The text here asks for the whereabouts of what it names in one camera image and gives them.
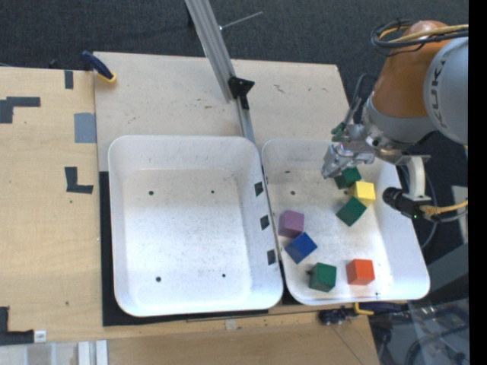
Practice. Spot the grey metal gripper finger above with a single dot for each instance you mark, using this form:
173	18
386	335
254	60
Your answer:
345	162
330	165

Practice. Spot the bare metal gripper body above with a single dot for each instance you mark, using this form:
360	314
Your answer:
359	146

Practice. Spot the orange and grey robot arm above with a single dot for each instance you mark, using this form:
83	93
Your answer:
403	89

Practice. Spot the green cube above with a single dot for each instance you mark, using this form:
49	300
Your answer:
351	211
348	180
322	277

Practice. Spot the yellow cube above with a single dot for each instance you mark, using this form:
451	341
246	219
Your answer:
363	191

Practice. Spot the purple cube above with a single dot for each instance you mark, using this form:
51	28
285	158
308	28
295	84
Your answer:
291	223

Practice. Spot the white plastic tray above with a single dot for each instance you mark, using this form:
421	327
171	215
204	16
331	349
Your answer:
327	242
186	234

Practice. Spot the blue cube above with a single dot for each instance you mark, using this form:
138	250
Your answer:
300	247

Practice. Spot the orange cube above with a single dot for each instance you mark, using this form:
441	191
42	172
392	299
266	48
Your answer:
360	271

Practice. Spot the pale wood board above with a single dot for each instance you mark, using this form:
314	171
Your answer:
171	97

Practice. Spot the black cylinder on white bracket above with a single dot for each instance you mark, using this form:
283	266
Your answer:
403	203

